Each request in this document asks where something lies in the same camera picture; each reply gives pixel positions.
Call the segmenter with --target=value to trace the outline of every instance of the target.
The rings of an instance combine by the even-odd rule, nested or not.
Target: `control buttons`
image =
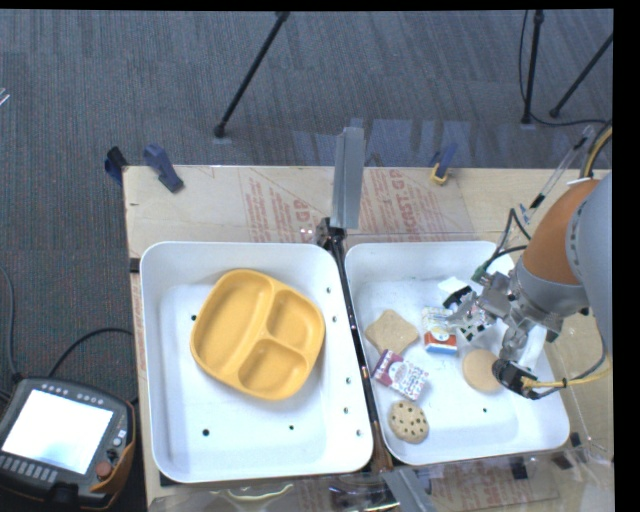
[[[96,476],[98,480],[103,481],[111,476],[113,466],[106,460],[102,460],[96,464]]]

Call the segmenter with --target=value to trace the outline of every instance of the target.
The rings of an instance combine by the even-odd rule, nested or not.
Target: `yellow divided tray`
[[[319,308],[261,272],[236,269],[215,284],[196,316],[191,353],[212,377],[281,400],[307,380],[325,335]]]

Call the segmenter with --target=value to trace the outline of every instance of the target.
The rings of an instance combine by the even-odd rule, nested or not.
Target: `black pole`
[[[240,88],[238,89],[238,91],[236,92],[236,95],[231,100],[231,104],[227,108],[227,111],[224,113],[224,116],[222,116],[222,120],[213,129],[213,134],[216,137],[220,138],[220,137],[224,136],[224,127],[226,126],[227,122],[231,118],[231,115],[233,114],[233,111],[235,110],[236,106],[238,105],[240,99],[242,98],[242,95],[244,94],[245,89],[249,86],[249,83],[251,82],[251,79],[253,78],[253,75],[255,74],[255,72],[257,71],[258,67],[260,66],[260,63],[262,62],[262,59],[267,54],[267,51],[269,50],[269,47],[271,46],[271,43],[273,42],[273,40],[278,35],[278,31],[280,30],[280,27],[282,26],[282,24],[285,21],[287,21],[287,18],[289,17],[289,14],[290,14],[290,11],[278,11],[278,12],[276,12],[277,19],[276,19],[275,24],[273,25],[273,28],[271,29],[271,32],[269,32],[269,35],[267,36],[267,39],[262,44],[262,48],[260,48],[260,51],[258,52],[258,55],[256,56],[255,60],[253,61],[253,64],[251,64],[251,68],[249,69],[249,72],[244,77],[244,80],[242,81],[242,84],[240,84]]]
[[[531,59],[529,61],[529,78],[527,80],[527,94],[524,100],[524,114],[521,123],[529,124],[531,122],[531,96],[533,95],[533,77],[536,73],[536,59],[538,58],[538,41],[540,40],[540,27],[544,21],[542,9],[536,9],[533,17],[533,43],[531,45]]]
[[[573,85],[569,88],[569,90],[562,97],[562,99],[558,102],[558,104],[549,111],[549,115],[551,117],[558,117],[558,115],[560,114],[560,109],[562,108],[562,106],[567,102],[567,100],[571,97],[571,95],[574,93],[574,91],[582,83],[584,78],[589,74],[589,71],[591,71],[591,68],[593,68],[593,66],[595,66],[596,62],[598,62],[600,57],[602,57],[602,54],[605,51],[607,51],[607,48],[609,48],[609,45],[612,42],[613,42],[613,32],[611,32],[611,35],[607,38],[607,40],[604,42],[604,44],[596,52],[596,54],[593,56],[593,58],[591,59],[589,64],[587,64],[587,67],[584,68],[584,70],[582,70],[582,73],[580,73],[580,76],[578,78],[576,78],[576,81],[573,82]]]

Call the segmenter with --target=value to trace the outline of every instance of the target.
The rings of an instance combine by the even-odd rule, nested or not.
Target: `gray floor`
[[[285,22],[218,139],[275,20],[0,9],[0,265],[20,371],[46,372],[93,329],[132,327],[122,190],[104,170],[113,146],[131,164],[156,142],[176,164],[333,165],[336,135],[362,126],[369,165],[427,166],[455,142],[453,167],[553,168],[585,126],[612,118],[613,46],[560,116],[549,111],[612,33],[613,9],[544,11],[530,123],[533,11],[308,11]],[[611,144],[595,167],[612,167]],[[2,333],[8,308],[0,282]],[[106,333],[56,375],[131,398],[133,359],[129,336]],[[113,510],[144,503],[138,456]],[[43,510],[4,491],[0,509]]]

